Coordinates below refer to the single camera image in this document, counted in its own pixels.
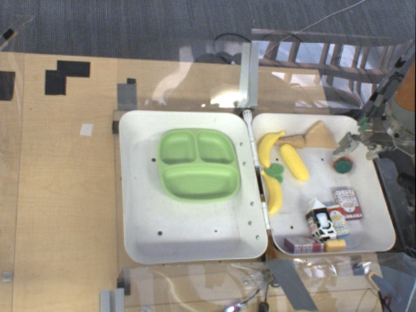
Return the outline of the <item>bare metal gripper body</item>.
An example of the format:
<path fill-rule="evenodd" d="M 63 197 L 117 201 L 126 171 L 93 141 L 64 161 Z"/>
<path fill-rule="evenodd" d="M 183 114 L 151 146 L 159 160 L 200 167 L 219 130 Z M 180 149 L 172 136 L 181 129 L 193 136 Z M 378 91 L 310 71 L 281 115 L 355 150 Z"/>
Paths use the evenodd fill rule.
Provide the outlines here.
<path fill-rule="evenodd" d="M 415 151 L 415 133 L 390 121 L 365 122 L 358 127 L 360 141 L 372 151 Z"/>

